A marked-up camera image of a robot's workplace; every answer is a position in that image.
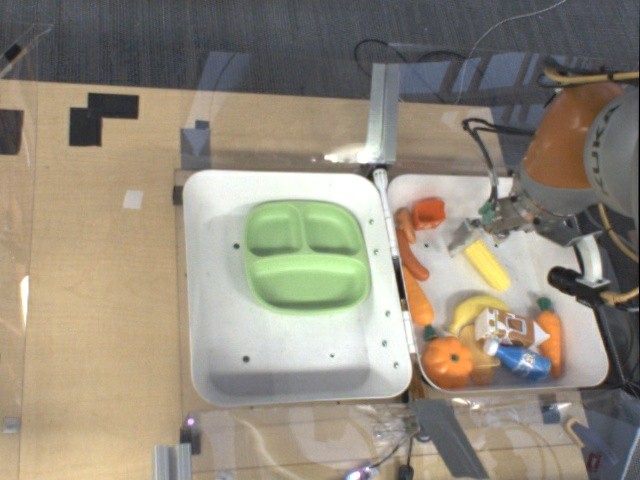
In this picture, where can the brown and white carton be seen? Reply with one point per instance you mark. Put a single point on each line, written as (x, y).
(515, 329)

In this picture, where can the long orange sausage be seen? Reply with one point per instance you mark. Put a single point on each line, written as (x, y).
(414, 263)

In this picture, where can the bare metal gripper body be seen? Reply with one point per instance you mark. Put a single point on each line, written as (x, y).
(510, 220)

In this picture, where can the blue and white bottle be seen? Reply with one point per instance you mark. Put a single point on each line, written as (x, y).
(522, 362)

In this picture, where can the plain orange carrot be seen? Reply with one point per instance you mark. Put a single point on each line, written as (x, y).
(419, 300)

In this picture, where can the yellow banana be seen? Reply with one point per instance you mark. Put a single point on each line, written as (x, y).
(472, 307)

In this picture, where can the orange pumpkin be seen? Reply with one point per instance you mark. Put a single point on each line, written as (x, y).
(446, 363)

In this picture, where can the thin black and white rod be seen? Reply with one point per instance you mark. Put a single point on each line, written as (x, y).
(387, 218)

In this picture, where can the orange carrot with green top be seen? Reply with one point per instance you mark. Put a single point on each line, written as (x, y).
(551, 338)

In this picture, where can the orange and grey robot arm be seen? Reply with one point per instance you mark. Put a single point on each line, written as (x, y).
(565, 143)

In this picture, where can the black cylinder on white bracket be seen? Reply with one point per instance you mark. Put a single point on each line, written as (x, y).
(570, 280)

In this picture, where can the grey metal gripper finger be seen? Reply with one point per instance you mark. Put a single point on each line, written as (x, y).
(462, 238)

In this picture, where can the yellow corn cob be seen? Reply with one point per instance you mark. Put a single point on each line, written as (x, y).
(487, 264)

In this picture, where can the orange-red cup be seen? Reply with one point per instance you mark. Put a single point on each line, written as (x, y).
(428, 214)

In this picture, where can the green divided plate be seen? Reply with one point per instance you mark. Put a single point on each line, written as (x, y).
(305, 278)

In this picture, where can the white plastic tray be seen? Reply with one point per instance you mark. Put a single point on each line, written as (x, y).
(545, 268)
(300, 358)

